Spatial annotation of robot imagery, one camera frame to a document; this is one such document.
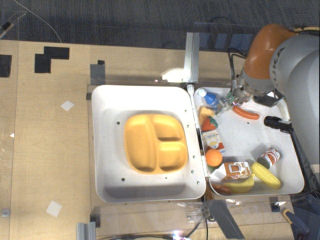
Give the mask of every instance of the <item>metal bracket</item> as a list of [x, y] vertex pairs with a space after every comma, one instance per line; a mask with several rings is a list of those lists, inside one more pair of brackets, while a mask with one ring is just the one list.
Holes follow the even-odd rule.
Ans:
[[78, 223], [76, 226], [77, 240], [96, 240], [96, 223], [90, 222], [88, 224]]
[[269, 197], [270, 207], [271, 211], [273, 213], [279, 213], [280, 212], [280, 206], [279, 206], [279, 200], [277, 196]]
[[276, 89], [273, 91], [276, 97], [270, 97], [267, 94], [264, 96], [253, 96], [253, 100], [255, 103], [264, 105], [266, 107], [272, 108], [277, 105], [277, 103], [285, 98], [279, 91]]
[[199, 79], [199, 48], [200, 35], [199, 33], [186, 34], [185, 42], [185, 57], [183, 68], [184, 83], [196, 83]]
[[195, 128], [200, 129], [200, 123], [199, 123], [199, 118], [198, 118], [198, 113], [197, 113], [197, 108], [196, 108], [196, 103], [195, 103], [195, 98], [194, 98], [195, 88], [192, 84], [188, 84], [186, 87], [186, 90], [190, 96], [192, 112], [193, 112], [193, 119], [195, 122]]
[[0, 26], [0, 39], [2, 39], [20, 18], [27, 14], [26, 11], [15, 12], [2, 26]]
[[201, 161], [202, 161], [204, 177], [209, 177], [208, 169], [207, 169], [207, 161], [206, 161], [206, 157], [204, 155], [201, 156]]
[[245, 239], [224, 201], [209, 200], [206, 205], [227, 239]]
[[210, 216], [209, 207], [203, 202], [181, 202], [178, 204], [185, 207], [185, 215], [187, 223], [198, 223], [202, 219]]

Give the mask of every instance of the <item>wooden table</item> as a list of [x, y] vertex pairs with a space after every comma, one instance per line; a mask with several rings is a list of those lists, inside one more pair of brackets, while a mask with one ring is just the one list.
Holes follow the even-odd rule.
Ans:
[[[70, 48], [69, 60], [52, 59], [50, 74], [35, 73], [35, 54], [43, 54], [44, 46]], [[0, 239], [76, 239], [77, 223], [88, 223], [92, 209], [86, 100], [90, 64], [105, 61], [107, 78], [159, 79], [167, 69], [183, 68], [185, 52], [0, 40], [0, 54], [12, 55], [10, 77], [0, 78], [0, 209], [11, 210], [10, 217], [0, 217]], [[236, 61], [237, 73], [242, 64]], [[229, 80], [227, 55], [200, 52], [199, 77]], [[74, 104], [69, 111], [61, 108], [66, 101]], [[51, 201], [62, 206], [57, 217], [46, 212]], [[241, 213], [234, 216], [242, 222], [247, 218], [240, 226], [247, 239], [293, 238], [279, 213]], [[205, 236], [202, 226], [192, 239]], [[210, 225], [209, 239], [225, 239], [216, 224]]]

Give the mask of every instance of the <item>black tape mark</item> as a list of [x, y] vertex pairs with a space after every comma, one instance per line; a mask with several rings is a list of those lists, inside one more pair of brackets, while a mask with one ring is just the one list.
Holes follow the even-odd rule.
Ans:
[[34, 73], [51, 73], [51, 60], [44, 54], [36, 54], [34, 58]]
[[0, 78], [8, 78], [11, 73], [11, 55], [0, 55]]
[[91, 92], [87, 92], [85, 99], [86, 99], [87, 101], [91, 101], [91, 97], [92, 97], [92, 93], [91, 93]]
[[46, 60], [58, 59], [69, 60], [70, 48], [67, 47], [44, 47], [44, 58]]
[[6, 23], [4, 23], [4, 24], [2, 25], [2, 29], [3, 29], [4, 31], [6, 31], [8, 28], [10, 28], [10, 26], [11, 26], [11, 23], [10, 23], [9, 21], [7, 21]]

